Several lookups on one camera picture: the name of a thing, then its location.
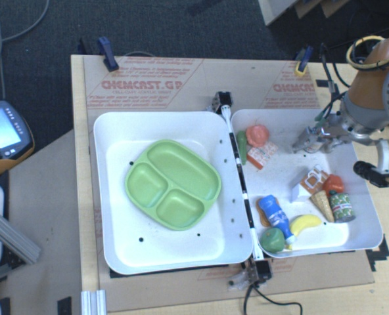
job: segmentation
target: green divided plate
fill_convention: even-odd
[[[207,161],[173,140],[151,144],[125,180],[130,200],[173,230],[194,226],[221,191],[221,178]]]

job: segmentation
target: blue bottle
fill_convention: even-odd
[[[259,201],[260,209],[262,209],[271,226],[281,229],[284,234],[285,243],[290,245],[295,242],[295,235],[292,234],[289,228],[289,220],[284,211],[273,195],[268,195]]]

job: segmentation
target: green can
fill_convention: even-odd
[[[346,193],[333,194],[329,198],[331,204],[334,222],[345,223],[355,219],[355,213],[352,209],[350,196]]]

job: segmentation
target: tray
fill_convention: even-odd
[[[241,263],[252,253],[237,165],[224,120],[210,112],[108,112],[93,129],[103,217],[104,256],[119,274]],[[140,210],[125,178],[149,146],[172,140],[217,171],[221,190],[187,230],[171,230]]]
[[[160,224],[187,230],[216,201],[221,178],[205,160],[173,140],[150,145],[126,175],[130,200]]]
[[[235,134],[251,125],[265,125],[270,132],[269,141],[278,147],[263,169],[258,170],[248,161],[242,167],[258,237],[263,234],[265,227],[260,222],[256,201],[267,195],[274,195],[278,199],[290,221],[305,214],[318,215],[323,221],[320,226],[304,230],[292,244],[292,250],[267,253],[271,257],[370,249],[378,247],[382,241],[382,227],[367,183],[353,171],[354,163],[358,160],[352,144],[337,146],[329,154],[292,152],[292,144],[305,127],[313,125],[317,113],[318,110],[303,109],[240,110],[231,119]],[[341,224],[327,222],[309,199],[304,203],[292,202],[292,189],[316,164],[342,178],[357,216],[355,220]]]

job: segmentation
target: green vegetable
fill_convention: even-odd
[[[284,234],[279,228],[267,228],[260,237],[260,245],[267,252],[280,252],[285,248]]]
[[[237,133],[237,146],[239,147],[241,163],[245,165],[247,161],[247,138],[245,131]]]

